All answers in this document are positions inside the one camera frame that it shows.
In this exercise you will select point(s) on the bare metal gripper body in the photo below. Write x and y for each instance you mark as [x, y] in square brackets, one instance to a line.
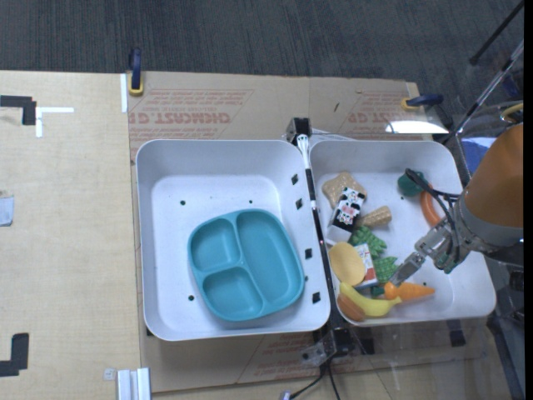
[437, 240]

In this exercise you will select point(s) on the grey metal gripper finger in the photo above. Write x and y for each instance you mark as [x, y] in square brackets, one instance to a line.
[408, 267]

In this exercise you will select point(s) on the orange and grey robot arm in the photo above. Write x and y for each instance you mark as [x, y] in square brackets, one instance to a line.
[499, 173]

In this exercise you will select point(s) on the orange carrot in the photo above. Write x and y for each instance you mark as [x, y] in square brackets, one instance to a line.
[412, 291]

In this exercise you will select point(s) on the orange curved toy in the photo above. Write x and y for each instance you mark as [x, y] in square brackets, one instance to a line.
[429, 211]

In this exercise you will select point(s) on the white and red carton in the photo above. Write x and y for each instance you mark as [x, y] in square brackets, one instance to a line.
[367, 265]

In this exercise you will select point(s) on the yellow banana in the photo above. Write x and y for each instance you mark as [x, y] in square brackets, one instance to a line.
[370, 305]

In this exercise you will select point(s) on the tan waffle piece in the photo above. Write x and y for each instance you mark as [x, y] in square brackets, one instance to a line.
[377, 217]

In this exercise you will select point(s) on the white plastic tray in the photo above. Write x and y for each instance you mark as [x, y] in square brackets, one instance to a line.
[175, 273]
[462, 294]

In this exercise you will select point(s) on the dark green toy vegetable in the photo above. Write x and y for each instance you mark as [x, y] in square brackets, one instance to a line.
[409, 186]

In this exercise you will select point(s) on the yellow round flat chip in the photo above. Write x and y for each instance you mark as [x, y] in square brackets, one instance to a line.
[346, 263]

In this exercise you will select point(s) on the orange brown sausage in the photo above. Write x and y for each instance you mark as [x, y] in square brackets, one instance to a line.
[350, 310]

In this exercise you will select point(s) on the black and white cow carton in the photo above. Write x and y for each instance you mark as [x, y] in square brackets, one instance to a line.
[347, 215]

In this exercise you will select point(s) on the tan square biscuit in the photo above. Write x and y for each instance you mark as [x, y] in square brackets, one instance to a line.
[335, 188]

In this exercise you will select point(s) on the thin black and white rod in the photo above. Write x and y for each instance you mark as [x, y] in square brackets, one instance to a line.
[310, 181]

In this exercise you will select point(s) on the blue divided plate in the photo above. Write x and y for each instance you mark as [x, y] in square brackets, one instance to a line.
[250, 265]

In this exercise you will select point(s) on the brown cardboard board red print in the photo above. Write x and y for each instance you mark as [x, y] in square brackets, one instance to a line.
[250, 102]

